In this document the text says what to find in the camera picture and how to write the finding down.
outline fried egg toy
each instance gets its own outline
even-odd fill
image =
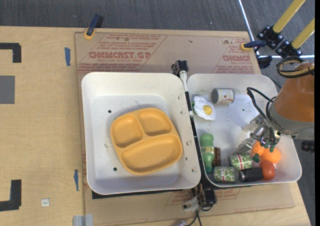
[[[199,117],[204,118],[205,120],[216,119],[216,110],[213,104],[201,96],[194,97],[193,109]]]

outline white tray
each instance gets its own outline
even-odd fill
[[[81,82],[87,181],[101,195],[190,189],[201,178],[199,160],[181,80],[171,73],[92,72]],[[174,124],[181,159],[158,172],[134,175],[118,159],[110,126],[122,114],[155,107]]]
[[[263,75],[194,74],[188,78],[187,86],[191,100],[195,96],[202,96],[211,101],[211,93],[214,88],[228,88],[234,91],[233,103],[214,104],[216,110],[214,121],[194,116],[199,138],[204,133],[213,134],[213,145],[221,150],[222,166],[229,166],[228,156],[243,140],[249,137],[250,131],[245,127],[259,114],[247,95],[247,87],[255,88],[269,98],[278,94],[273,81]],[[265,112],[267,100],[256,92],[253,94],[257,105]],[[276,164],[276,173],[272,180],[217,183],[213,180],[212,174],[207,175],[207,178],[220,188],[296,182],[302,175],[302,168],[293,139],[291,136],[282,135],[276,148],[281,152],[281,160]]]

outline egg yolk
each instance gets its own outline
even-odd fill
[[[203,111],[207,115],[211,115],[212,114],[212,108],[209,105],[204,105],[203,106]]]

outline gray square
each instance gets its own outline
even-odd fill
[[[0,75],[0,104],[15,103],[15,78]]]

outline can label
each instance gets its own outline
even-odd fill
[[[229,156],[228,160],[229,160],[229,165],[231,167],[237,168],[238,170],[252,168],[252,159],[249,153],[231,155]]]
[[[238,170],[232,166],[215,166],[213,178],[217,183],[235,183],[238,180]]]
[[[204,146],[201,147],[201,153],[202,154],[206,154],[206,153],[211,153],[211,154],[215,154],[215,148],[213,146]]]
[[[231,104],[235,100],[235,93],[232,89],[215,88],[212,91],[211,99],[214,104]]]

